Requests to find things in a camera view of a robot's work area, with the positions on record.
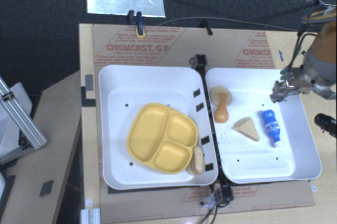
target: black clip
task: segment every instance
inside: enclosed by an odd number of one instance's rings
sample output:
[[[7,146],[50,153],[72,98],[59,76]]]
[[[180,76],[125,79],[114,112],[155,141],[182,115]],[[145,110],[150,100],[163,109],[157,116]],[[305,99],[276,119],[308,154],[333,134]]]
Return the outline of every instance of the black clip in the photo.
[[[136,35],[137,38],[144,38],[145,37],[145,30],[143,26],[143,17],[140,11],[137,12],[135,18],[135,12],[129,11],[126,16],[126,24],[128,25],[137,25],[136,26]]]
[[[206,55],[204,54],[195,54],[190,59],[190,67],[199,71],[200,68],[205,68],[207,66]]]
[[[213,32],[211,30],[210,24],[208,21],[206,20],[202,20],[198,26],[199,28],[206,28],[207,29],[207,33],[209,36],[213,35]]]
[[[129,11],[126,16],[126,24],[136,25],[135,11]]]

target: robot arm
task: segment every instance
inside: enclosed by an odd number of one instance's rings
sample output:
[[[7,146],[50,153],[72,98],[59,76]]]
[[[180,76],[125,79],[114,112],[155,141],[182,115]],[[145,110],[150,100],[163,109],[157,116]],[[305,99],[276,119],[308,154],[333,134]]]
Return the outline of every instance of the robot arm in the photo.
[[[299,35],[291,63],[281,72],[281,82],[276,81],[271,100],[281,102],[288,95],[308,94],[310,91],[327,100],[335,100],[330,87],[336,83],[336,7],[318,11],[304,18],[307,24],[324,23],[313,44],[305,53],[303,64],[292,67],[301,48],[304,35]]]

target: cardboard sheet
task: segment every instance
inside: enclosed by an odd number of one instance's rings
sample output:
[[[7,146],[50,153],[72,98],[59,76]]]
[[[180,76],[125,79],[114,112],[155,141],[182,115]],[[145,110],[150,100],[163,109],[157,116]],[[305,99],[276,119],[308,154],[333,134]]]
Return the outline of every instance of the cardboard sheet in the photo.
[[[210,193],[209,187],[109,191],[102,177],[98,93],[98,74],[104,66],[108,64],[188,66],[190,58],[195,54],[206,54],[207,69],[275,68],[263,31],[213,30],[212,36],[208,36],[204,28],[145,27],[145,31],[146,37],[139,40],[135,35],[135,26],[93,26],[92,60],[95,71],[92,74],[96,92],[102,223],[204,215],[208,209],[201,208],[199,201]],[[219,210],[219,213],[314,205],[307,181],[234,186],[233,193],[234,200],[228,207]]]
[[[48,142],[4,170],[15,180],[1,223],[56,223],[80,136],[80,118],[76,72],[42,93],[34,122]]]

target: cable connector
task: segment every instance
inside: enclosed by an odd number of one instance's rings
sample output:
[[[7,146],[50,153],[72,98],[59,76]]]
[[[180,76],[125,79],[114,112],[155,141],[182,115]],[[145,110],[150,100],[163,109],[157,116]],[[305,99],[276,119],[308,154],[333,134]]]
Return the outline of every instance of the cable connector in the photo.
[[[209,196],[205,197],[201,202],[201,207],[206,207],[212,210],[218,204],[223,202],[221,188],[215,189]]]

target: bread slice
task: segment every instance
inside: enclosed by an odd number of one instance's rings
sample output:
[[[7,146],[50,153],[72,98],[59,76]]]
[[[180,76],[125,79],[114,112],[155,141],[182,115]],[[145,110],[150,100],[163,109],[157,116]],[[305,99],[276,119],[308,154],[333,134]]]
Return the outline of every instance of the bread slice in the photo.
[[[234,130],[237,132],[245,135],[246,137],[252,139],[253,141],[257,142],[260,137],[256,131],[255,125],[253,120],[250,117],[245,117],[239,120],[235,126]]]

